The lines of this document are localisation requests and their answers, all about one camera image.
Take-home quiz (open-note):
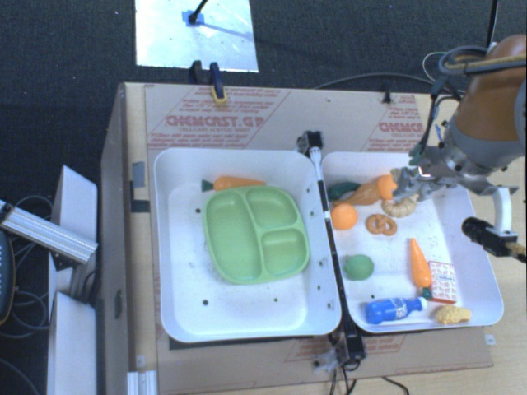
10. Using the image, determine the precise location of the thin black and white rod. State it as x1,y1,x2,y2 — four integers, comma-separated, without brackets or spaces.
308,146,358,339

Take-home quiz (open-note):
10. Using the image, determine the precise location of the red and white carton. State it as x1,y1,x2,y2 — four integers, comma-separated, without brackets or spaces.
427,260,459,305

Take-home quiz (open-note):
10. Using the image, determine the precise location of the brown cardboard board red print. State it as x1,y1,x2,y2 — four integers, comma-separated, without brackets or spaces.
143,82,494,379

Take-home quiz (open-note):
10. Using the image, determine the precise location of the black cylinder on white bracket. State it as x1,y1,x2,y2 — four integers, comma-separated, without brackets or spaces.
460,185,522,258

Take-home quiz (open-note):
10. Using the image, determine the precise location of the green lime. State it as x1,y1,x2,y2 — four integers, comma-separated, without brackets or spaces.
343,253,375,281

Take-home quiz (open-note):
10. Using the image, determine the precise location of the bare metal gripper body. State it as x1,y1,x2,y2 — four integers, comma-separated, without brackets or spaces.
405,149,501,200

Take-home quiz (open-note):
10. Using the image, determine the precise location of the tan croissant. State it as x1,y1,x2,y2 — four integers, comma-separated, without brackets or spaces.
380,194,419,219

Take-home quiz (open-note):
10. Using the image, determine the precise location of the white plastic tray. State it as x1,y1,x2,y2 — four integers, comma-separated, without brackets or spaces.
320,151,506,335
153,146,343,344

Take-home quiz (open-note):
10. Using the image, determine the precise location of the orange ball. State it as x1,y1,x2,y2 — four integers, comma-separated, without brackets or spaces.
329,202,359,231

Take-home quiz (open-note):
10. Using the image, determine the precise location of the black block with thin wires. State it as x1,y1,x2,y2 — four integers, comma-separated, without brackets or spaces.
343,330,367,364
296,129,326,154

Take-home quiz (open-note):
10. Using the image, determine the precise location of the blue bottle with white cap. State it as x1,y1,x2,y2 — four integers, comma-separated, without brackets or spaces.
364,296,429,326

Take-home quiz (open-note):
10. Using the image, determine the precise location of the yellow chicken nugget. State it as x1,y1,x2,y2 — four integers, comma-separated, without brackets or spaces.
434,304,473,326

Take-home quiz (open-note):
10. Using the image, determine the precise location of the orange carrot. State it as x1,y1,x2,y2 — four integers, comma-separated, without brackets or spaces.
408,237,434,300
200,175,267,193

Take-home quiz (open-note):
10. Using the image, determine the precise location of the orange toy piece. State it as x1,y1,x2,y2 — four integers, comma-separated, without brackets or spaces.
376,174,399,201

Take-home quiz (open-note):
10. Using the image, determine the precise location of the brown pretzel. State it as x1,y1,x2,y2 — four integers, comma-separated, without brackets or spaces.
365,213,399,237

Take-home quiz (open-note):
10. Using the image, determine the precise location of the green divided plate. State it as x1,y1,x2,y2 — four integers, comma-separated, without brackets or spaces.
203,185,311,286

